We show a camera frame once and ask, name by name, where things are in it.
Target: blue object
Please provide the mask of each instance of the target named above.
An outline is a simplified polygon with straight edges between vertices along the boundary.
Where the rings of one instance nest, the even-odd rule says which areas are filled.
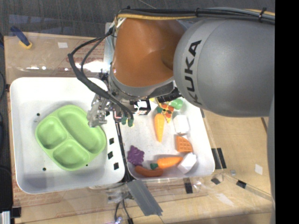
[[[13,32],[13,34],[15,34],[22,43],[24,43],[26,46],[29,46],[30,45],[30,42],[29,40],[27,39],[27,37],[24,35],[24,33],[18,29],[17,27],[15,26],[12,26],[10,28],[10,30]]]

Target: toy food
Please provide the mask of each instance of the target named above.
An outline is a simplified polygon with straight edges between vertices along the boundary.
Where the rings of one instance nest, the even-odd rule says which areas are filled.
[[[187,155],[185,155],[183,160],[179,163],[178,169],[183,174],[186,174],[192,169],[195,163],[196,163],[196,155],[193,153],[188,153]]]
[[[190,131],[187,116],[180,114],[173,118],[173,124],[176,132],[179,135],[187,134]]]
[[[182,160],[183,160],[183,157],[180,157],[180,156],[160,158],[160,159],[157,160],[157,163],[151,163],[150,168],[151,169],[169,168],[169,167],[172,167],[173,165],[178,164]]]
[[[131,145],[130,150],[128,152],[128,162],[132,163],[135,166],[142,166],[144,157],[144,152]]]
[[[155,115],[155,131],[156,131],[156,136],[157,136],[157,139],[159,142],[162,142],[164,123],[165,123],[164,115],[161,113],[156,114]]]
[[[141,166],[135,167],[135,172],[145,177],[159,177],[163,174],[163,169],[156,168],[155,170],[143,168]]]
[[[179,110],[183,106],[183,100],[177,98],[171,102],[166,102],[166,104],[172,106],[176,110]]]
[[[176,149],[178,152],[193,152],[191,143],[182,136],[176,136]]]
[[[161,113],[164,115],[167,123],[170,123],[174,108],[170,105],[165,104],[165,103],[158,103],[158,105],[161,108]]]

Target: toy sausage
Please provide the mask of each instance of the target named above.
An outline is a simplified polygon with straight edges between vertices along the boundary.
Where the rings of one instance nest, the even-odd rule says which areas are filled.
[[[156,168],[155,170],[143,168],[141,166],[136,166],[135,171],[138,174],[141,174],[145,177],[159,177],[163,174],[163,169],[161,168]]]

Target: dark gray carpet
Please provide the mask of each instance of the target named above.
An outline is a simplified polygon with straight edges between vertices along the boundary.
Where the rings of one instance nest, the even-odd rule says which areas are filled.
[[[9,28],[16,25],[23,31],[82,35],[103,35],[105,23],[127,6],[131,8],[188,8],[236,7],[262,9],[275,12],[275,0],[0,0],[0,32],[9,35]],[[5,77],[4,52],[0,49],[0,72]],[[8,142],[7,99],[0,100],[3,117],[3,139],[0,144],[0,212],[10,205],[11,182]]]

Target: white label sticker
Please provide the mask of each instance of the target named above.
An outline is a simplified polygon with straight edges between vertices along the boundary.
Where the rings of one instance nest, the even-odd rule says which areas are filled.
[[[263,167],[256,164],[255,172],[260,175],[263,175]]]
[[[59,47],[59,48],[68,48],[66,42],[58,42],[58,47]]]

